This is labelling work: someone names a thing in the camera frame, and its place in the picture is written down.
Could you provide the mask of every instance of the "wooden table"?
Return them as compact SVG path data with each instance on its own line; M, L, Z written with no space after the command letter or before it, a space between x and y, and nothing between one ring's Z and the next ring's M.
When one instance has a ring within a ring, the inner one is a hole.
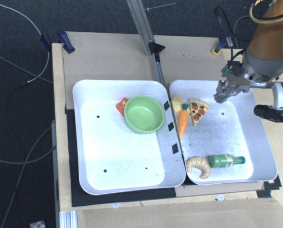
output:
M236 227L283 227L283 123L266 120L263 124L282 184L280 190L272 191L272 198L257 197L256 190L264 190L260 181L182 185L175 188L176 198L118 203L119 208L114 209L111 203L72 207L65 108L74 108L74 83L81 79L154 78L150 57L144 54L138 35L68 32L68 36L76 57L70 57L60 43L52 45L60 212L76 210L79 228L232 227L234 222ZM217 38L155 36L155 39L166 46L160 54L166 86L176 79L222 79L220 70L230 52L223 49L217 57L211 55ZM272 105L272 92L253 91L258 104Z

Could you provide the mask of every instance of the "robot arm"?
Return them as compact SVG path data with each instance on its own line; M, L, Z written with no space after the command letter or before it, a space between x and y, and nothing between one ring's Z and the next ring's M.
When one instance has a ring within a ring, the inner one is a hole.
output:
M250 88L271 88L274 105L257 106L259 117L283 122L283 83L275 80L283 73L283 0L273 0L263 18L253 16L253 8L263 0L257 0L250 8L250 18L258 23L252 40L242 51L242 62L233 58L222 69L225 81L219 81L214 99L218 103Z

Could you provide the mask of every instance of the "bottle label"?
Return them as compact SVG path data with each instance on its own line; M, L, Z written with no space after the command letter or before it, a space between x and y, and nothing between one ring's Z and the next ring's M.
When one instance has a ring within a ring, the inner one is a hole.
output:
M230 156L230 155L225 155L225 157L227 158L227 164L226 164L226 167L231 167L231 166L233 166L233 159L232 159L232 157Z

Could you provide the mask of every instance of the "pepperoni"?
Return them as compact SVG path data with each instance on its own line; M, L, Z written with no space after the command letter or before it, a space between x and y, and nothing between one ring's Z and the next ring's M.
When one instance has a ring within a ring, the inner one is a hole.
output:
M197 114L195 114L195 115L193 116L193 120L198 121L198 120L199 120L199 116L198 116Z
M196 104L195 102L191 103L191 107L193 110L198 110L198 104Z
M205 111L203 109L199 109L198 110L198 113L200 113L201 115L204 115L205 114Z

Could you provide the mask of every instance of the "yellow cable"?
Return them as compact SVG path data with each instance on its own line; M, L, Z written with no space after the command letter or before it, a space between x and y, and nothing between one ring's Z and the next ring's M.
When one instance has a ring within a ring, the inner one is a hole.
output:
M281 22L283 21L283 17L282 18L279 18L279 19L271 19L271 20L265 20L265 19L257 19L253 16L252 12L253 12L253 8L258 5L260 2L262 1L265 1L265 0L257 0L255 1L255 4L252 5L249 9L249 16L251 18L251 20L257 24L274 24L274 23L277 23L277 22Z

